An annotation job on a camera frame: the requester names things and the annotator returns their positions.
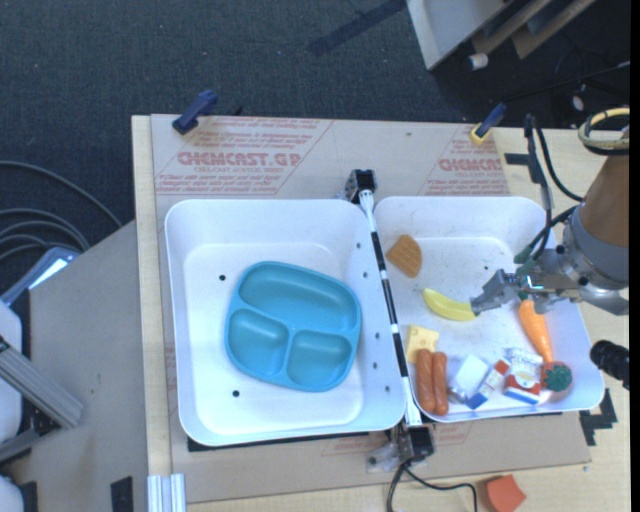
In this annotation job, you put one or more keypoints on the white box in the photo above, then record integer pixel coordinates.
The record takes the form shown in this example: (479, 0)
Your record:
(471, 372)

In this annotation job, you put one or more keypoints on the orange sausage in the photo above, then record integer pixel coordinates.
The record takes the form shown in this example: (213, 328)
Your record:
(425, 380)
(440, 382)

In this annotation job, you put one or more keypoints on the black cylinder on white bracket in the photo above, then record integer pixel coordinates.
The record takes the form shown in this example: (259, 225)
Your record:
(610, 357)

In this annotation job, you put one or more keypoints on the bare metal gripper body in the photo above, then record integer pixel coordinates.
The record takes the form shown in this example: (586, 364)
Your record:
(565, 285)

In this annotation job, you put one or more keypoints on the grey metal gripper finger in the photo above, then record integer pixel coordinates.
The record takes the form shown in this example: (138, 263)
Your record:
(542, 302)
(495, 290)

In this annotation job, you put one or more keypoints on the thin black and white rod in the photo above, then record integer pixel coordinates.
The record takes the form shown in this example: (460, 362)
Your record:
(386, 290)

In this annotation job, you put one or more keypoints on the yellow banana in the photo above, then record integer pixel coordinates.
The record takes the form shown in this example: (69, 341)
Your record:
(445, 306)

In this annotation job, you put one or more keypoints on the yellow cheese wedge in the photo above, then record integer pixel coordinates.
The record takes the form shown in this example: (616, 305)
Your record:
(421, 342)

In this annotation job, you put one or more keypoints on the small silver can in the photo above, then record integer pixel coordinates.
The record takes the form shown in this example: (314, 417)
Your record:
(456, 395)

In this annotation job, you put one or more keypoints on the orange wedge shaped block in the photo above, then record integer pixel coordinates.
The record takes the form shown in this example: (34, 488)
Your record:
(502, 494)

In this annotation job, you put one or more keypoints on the blue divided plate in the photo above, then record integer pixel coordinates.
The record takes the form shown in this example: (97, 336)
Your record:
(292, 325)

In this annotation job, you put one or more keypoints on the red fruit with green top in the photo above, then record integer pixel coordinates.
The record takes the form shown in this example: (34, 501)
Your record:
(556, 376)

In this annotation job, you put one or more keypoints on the brown cardboard board red print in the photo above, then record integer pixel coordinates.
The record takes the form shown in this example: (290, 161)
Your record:
(310, 150)

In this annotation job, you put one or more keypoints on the white plastic tray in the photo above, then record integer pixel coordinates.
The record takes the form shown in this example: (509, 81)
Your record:
(200, 325)
(475, 225)

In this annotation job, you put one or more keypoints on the orange toy bread slice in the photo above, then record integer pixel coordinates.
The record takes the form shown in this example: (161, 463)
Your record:
(406, 256)

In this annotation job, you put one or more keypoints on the white red blue milk carton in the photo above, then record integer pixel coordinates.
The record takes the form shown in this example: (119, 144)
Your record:
(522, 380)

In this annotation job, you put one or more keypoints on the orange carrot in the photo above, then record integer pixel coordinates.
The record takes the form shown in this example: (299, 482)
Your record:
(536, 330)

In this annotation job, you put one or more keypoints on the small white red blue carton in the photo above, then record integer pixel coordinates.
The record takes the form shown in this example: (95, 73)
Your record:
(491, 382)

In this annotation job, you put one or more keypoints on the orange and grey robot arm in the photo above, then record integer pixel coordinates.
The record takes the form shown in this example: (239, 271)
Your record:
(605, 200)

